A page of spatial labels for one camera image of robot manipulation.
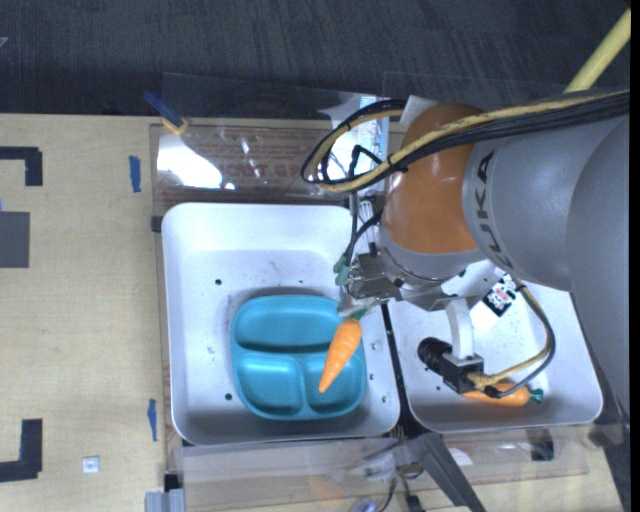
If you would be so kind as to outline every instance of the orange object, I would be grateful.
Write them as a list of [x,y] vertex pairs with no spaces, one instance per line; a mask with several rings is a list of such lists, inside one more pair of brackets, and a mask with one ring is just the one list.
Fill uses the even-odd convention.
[[[493,387],[500,392],[508,391],[513,387],[513,383],[502,382],[500,384],[494,384]],[[469,398],[470,400],[478,400],[480,402],[487,402],[505,407],[522,407],[531,399],[531,393],[526,386],[522,386],[520,389],[505,396],[504,398],[491,398],[485,395],[482,391],[477,390],[462,393],[462,396]]]
[[324,393],[340,375],[358,348],[360,338],[362,338],[362,326],[355,318],[348,318],[338,326],[324,360],[324,369],[318,385],[320,393]]
[[[409,126],[402,147],[457,119],[478,114],[468,105],[440,104]],[[462,181],[472,144],[439,151],[396,172],[391,179],[382,222],[391,239],[414,252],[442,254],[477,247],[462,210]]]

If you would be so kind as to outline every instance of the white sink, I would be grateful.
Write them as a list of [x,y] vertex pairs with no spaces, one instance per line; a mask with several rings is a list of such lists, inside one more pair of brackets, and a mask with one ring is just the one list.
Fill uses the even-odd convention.
[[248,299],[313,294],[338,299],[333,264],[351,218],[336,206],[184,203],[162,222],[176,430],[197,445],[379,436],[400,403],[379,311],[362,320],[367,388],[336,418],[280,421],[246,408],[234,384],[230,326]]
[[[425,428],[446,433],[582,424],[593,421],[600,414],[602,392],[571,296],[567,292],[527,284],[554,330],[556,353],[549,366],[529,385],[531,389],[543,390],[542,402],[530,401],[518,408],[468,400],[445,386],[439,375],[425,371],[416,348],[421,340],[430,336],[451,343],[446,313],[426,313],[408,302],[389,304],[409,407]],[[477,322],[474,331],[474,350],[484,357],[487,373],[501,371],[532,357],[545,343],[542,323],[520,296],[489,330]],[[514,381],[525,377],[529,371],[515,374]]]

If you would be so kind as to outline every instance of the blue divided tray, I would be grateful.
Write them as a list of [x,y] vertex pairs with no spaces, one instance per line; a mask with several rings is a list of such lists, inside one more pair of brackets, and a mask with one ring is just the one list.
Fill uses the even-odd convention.
[[242,403],[263,418],[317,420],[347,414],[365,391],[362,343],[324,393],[320,375],[342,321],[336,302],[272,295],[245,302],[231,326],[233,376]]

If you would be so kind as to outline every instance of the wooden surface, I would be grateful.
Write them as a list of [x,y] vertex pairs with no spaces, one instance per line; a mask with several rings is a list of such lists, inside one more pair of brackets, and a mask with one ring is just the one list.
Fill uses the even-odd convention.
[[[31,213],[28,269],[0,269],[0,461],[44,422],[37,480],[0,483],[0,511],[144,510],[165,467],[149,125],[156,118],[0,115],[0,145],[38,146],[44,186],[0,160],[4,211]],[[142,191],[129,178],[141,161]],[[156,400],[158,441],[147,407]],[[584,475],[475,487],[488,510],[621,510],[601,451]],[[100,456],[83,474],[82,458]],[[420,494],[430,509],[451,504]],[[337,503],[252,510],[340,510]],[[394,500],[389,511],[403,510]]]

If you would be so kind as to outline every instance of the black square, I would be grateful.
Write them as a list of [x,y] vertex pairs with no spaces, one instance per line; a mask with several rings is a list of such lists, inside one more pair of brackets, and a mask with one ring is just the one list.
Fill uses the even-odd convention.
[[0,268],[29,268],[29,212],[0,212]]

